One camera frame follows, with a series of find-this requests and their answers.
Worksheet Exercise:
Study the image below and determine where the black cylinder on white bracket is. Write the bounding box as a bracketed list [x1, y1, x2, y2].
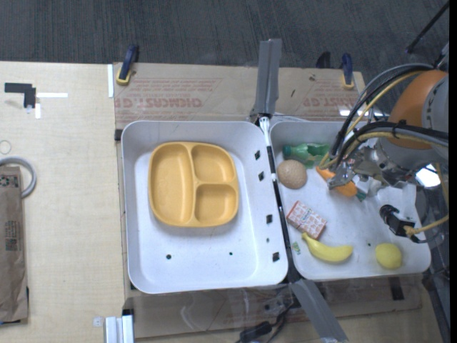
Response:
[367, 179, 417, 237]

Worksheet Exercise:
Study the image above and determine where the brown cardboard board red print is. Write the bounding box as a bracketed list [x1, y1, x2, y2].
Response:
[113, 61, 423, 339]

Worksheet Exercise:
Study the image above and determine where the yellow lemon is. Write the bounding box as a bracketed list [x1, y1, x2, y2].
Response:
[374, 242, 404, 272]

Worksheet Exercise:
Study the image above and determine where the orange carrot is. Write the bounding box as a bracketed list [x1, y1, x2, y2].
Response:
[315, 165, 368, 202]

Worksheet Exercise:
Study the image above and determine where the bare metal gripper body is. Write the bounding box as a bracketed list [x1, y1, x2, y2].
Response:
[343, 144, 443, 192]

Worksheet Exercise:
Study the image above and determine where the white plastic tray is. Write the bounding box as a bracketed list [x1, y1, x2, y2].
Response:
[120, 119, 289, 295]
[268, 119, 433, 282]

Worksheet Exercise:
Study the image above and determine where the green plastic bottle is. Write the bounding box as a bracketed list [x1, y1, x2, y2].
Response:
[282, 142, 331, 169]

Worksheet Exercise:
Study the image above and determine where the brown paper bag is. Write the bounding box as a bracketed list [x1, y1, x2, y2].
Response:
[0, 166, 30, 324]

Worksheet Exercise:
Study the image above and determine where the yellow divided plate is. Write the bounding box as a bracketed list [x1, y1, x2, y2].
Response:
[147, 141, 241, 228]

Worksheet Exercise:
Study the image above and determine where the beige speckled ball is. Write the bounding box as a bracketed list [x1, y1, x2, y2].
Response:
[276, 159, 308, 191]

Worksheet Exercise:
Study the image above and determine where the yellow banana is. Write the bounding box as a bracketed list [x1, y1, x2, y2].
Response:
[301, 232, 354, 264]

